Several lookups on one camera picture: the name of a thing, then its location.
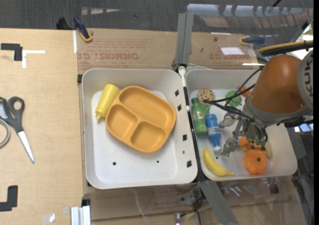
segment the robotic hand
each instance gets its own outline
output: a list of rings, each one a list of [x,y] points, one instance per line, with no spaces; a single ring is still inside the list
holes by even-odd
[[[296,121],[313,115],[313,50],[303,60],[291,55],[272,57],[262,69],[255,87],[245,100],[240,116],[227,112],[219,127],[232,126],[237,121],[233,136],[228,138],[221,153],[240,147],[238,137],[246,136],[250,142],[267,142],[266,128],[280,123]]]

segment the green bottle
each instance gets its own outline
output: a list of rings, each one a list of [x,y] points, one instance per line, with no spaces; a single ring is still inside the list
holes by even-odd
[[[192,98],[191,115],[194,123],[195,132],[197,135],[205,135],[207,133],[207,126],[205,121],[204,107],[199,103],[197,97]]]

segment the blue water bottle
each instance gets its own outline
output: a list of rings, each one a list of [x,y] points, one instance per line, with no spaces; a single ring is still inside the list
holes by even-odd
[[[214,145],[214,152],[220,153],[222,148],[220,146],[220,129],[217,123],[217,117],[215,114],[208,114],[205,116],[206,126],[207,126],[207,135],[209,140]]]

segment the banana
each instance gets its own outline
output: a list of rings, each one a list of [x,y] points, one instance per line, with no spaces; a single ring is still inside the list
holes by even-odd
[[[234,171],[230,171],[218,164],[207,147],[203,150],[203,160],[207,168],[217,176],[235,175]]]

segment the yellow bottle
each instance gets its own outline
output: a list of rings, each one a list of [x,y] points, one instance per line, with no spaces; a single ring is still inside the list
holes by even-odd
[[[105,118],[106,113],[113,103],[116,96],[120,93],[120,90],[117,86],[112,84],[106,84],[102,95],[100,97],[98,106],[96,107],[95,113],[96,113],[96,119],[99,121],[100,118]]]

